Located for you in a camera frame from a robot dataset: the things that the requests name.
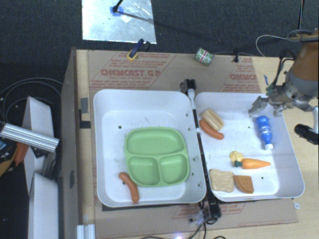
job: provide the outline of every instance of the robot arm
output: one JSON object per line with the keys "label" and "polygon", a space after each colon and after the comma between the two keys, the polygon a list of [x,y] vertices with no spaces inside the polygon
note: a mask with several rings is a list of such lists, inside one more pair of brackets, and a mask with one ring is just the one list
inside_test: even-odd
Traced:
{"label": "robot arm", "polygon": [[249,116],[262,111],[267,104],[274,107],[274,115],[280,116],[283,110],[297,107],[314,115],[314,128],[297,125],[295,132],[309,142],[318,144],[318,107],[312,107],[309,101],[318,97],[318,29],[312,34],[289,36],[291,41],[304,43],[294,64],[286,74],[285,82],[276,85],[277,78],[283,67],[284,56],[280,56],[280,64],[273,83],[266,89],[267,98],[258,97],[249,110]]}

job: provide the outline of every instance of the bottle label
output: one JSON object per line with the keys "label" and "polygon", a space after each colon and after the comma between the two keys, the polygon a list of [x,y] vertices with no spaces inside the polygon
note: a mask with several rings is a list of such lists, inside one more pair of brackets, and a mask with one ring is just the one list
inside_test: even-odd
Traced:
{"label": "bottle label", "polygon": [[266,134],[266,133],[271,133],[270,127],[269,126],[263,126],[259,129],[259,134]]}

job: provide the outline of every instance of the blue bottle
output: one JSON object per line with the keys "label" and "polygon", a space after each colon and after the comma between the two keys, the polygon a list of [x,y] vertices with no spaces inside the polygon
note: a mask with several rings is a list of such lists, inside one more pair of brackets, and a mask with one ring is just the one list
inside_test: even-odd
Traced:
{"label": "blue bottle", "polygon": [[274,146],[271,144],[272,133],[269,126],[268,118],[266,116],[259,116],[258,118],[256,118],[256,123],[260,138],[264,142],[265,149],[273,149]]}

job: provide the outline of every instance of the white bottle cap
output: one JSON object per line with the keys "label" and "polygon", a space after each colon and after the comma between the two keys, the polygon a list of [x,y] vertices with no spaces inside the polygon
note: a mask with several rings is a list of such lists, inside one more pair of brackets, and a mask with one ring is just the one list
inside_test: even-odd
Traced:
{"label": "white bottle cap", "polygon": [[265,150],[271,150],[274,146],[271,143],[265,144]]}

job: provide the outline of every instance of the white cable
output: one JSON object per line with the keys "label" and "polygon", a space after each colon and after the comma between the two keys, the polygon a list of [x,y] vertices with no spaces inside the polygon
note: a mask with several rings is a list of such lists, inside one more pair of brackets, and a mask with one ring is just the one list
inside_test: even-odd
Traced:
{"label": "white cable", "polygon": [[269,35],[269,34],[264,34],[264,35],[261,35],[259,36],[257,39],[256,39],[256,48],[258,50],[258,52],[260,53],[260,55],[262,55],[263,57],[266,57],[261,51],[260,49],[258,48],[258,40],[262,37],[271,37],[271,38],[277,38],[277,39],[282,39],[282,40],[287,40],[287,38],[284,38],[284,37],[280,37],[280,36],[275,36],[275,35]]}

